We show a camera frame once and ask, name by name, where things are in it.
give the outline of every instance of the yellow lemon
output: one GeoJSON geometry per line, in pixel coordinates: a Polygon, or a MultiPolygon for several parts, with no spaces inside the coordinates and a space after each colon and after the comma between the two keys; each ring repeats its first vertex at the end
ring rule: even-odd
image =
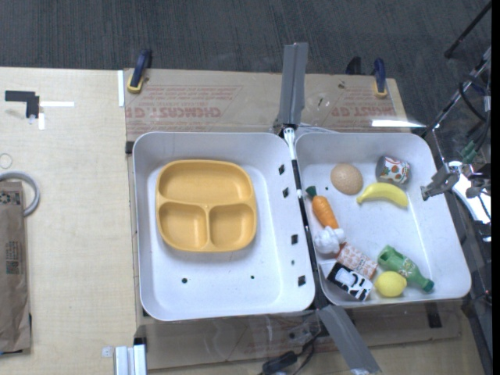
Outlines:
{"type": "Polygon", "coordinates": [[[373,286],[385,297],[398,297],[406,288],[406,278],[395,271],[383,272],[373,286]]]}

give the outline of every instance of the wooden table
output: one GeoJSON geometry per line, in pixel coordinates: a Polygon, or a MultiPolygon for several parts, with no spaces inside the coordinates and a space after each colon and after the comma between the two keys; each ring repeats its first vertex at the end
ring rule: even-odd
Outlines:
{"type": "MultiPolygon", "coordinates": [[[[0,153],[28,172],[41,202],[27,217],[32,349],[0,358],[0,372],[111,374],[106,346],[131,345],[137,329],[125,115],[116,71],[1,68],[3,90],[34,91],[45,129],[25,105],[0,102],[0,153]]],[[[372,348],[387,374],[482,373],[465,316],[459,337],[372,348]]],[[[165,373],[258,373],[261,362],[165,373]]],[[[351,373],[340,353],[316,355],[303,373],[351,373]]]]}

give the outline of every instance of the egg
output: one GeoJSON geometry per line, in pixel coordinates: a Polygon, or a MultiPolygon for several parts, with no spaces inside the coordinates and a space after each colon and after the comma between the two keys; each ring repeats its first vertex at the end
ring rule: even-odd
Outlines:
{"type": "Polygon", "coordinates": [[[398,297],[406,288],[406,278],[395,271],[385,271],[373,286],[385,297],[398,297]]]}
{"type": "Polygon", "coordinates": [[[363,175],[352,164],[337,164],[330,173],[331,183],[346,195],[355,195],[363,188],[363,175]]]}

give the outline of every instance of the toy carrot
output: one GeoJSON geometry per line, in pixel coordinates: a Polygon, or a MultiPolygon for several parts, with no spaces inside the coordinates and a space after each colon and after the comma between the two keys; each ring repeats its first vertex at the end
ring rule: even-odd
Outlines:
{"type": "Polygon", "coordinates": [[[331,209],[328,199],[324,196],[319,196],[316,193],[316,187],[314,186],[308,187],[305,191],[312,199],[312,212],[321,225],[332,229],[339,228],[334,211],[331,209]]]}

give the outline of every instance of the gray carpet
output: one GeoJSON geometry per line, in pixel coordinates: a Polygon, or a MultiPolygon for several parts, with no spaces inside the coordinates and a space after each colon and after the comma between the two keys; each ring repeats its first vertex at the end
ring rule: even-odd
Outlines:
{"type": "Polygon", "coordinates": [[[308,73],[385,61],[410,116],[429,123],[491,43],[489,0],[0,0],[1,66],[116,70],[141,48],[152,67],[280,72],[283,46],[309,43],[308,73]]]}

